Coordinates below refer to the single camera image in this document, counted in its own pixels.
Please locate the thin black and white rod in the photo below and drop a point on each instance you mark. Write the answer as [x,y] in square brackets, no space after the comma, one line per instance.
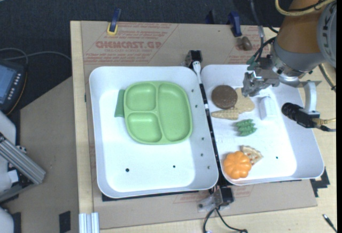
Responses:
[207,109]

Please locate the brown toy mushroom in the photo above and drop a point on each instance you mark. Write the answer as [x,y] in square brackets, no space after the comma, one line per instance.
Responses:
[244,43]

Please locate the toy pizza slice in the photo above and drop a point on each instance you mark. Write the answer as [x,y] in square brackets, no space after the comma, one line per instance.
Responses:
[253,155]

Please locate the green toy pea pods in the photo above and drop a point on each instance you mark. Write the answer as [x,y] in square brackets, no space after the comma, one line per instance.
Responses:
[245,128]

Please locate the green divided plate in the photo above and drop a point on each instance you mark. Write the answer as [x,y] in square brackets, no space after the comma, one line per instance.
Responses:
[171,109]

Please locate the black cylinder on white bracket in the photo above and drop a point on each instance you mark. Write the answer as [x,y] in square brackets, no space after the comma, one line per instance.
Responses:
[299,114]

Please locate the beige toy bread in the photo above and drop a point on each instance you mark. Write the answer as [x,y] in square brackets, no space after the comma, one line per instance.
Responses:
[245,105]

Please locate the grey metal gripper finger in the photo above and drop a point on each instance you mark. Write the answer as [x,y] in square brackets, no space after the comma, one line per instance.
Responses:
[248,85]
[263,84]

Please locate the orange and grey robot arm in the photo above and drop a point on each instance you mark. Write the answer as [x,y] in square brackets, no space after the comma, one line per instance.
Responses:
[299,29]

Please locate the white plastic tray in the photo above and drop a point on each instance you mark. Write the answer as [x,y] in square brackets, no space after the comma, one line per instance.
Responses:
[149,167]
[278,141]

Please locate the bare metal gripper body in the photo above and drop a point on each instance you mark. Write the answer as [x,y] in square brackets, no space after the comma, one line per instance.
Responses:
[267,71]

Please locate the orange toy pumpkin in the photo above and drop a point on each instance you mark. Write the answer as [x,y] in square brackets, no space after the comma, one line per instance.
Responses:
[237,165]

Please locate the brown round biscuit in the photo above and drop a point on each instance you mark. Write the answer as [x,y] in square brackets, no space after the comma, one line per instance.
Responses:
[224,97]

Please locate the yellow toy corn cob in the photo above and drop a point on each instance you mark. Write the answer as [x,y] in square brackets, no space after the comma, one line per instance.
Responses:
[225,114]

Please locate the brown cardboard board, red print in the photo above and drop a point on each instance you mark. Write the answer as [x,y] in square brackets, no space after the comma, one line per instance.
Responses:
[133,47]

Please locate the white carton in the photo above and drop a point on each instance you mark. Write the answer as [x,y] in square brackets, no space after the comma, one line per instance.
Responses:
[267,109]

